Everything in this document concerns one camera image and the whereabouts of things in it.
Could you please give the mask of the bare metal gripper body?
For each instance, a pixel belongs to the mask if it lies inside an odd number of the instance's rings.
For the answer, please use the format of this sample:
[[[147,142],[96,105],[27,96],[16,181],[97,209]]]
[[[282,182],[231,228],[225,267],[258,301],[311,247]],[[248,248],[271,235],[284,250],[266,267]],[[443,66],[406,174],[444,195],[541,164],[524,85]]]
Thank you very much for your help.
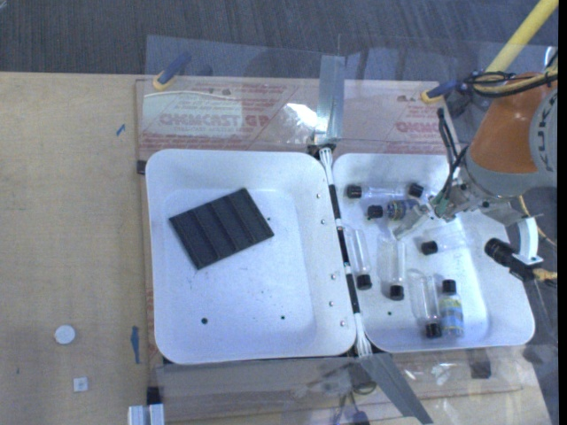
[[[453,220],[458,213],[472,212],[483,207],[488,195],[471,186],[453,186],[446,193],[440,191],[432,200],[431,205],[435,215],[446,221]]]

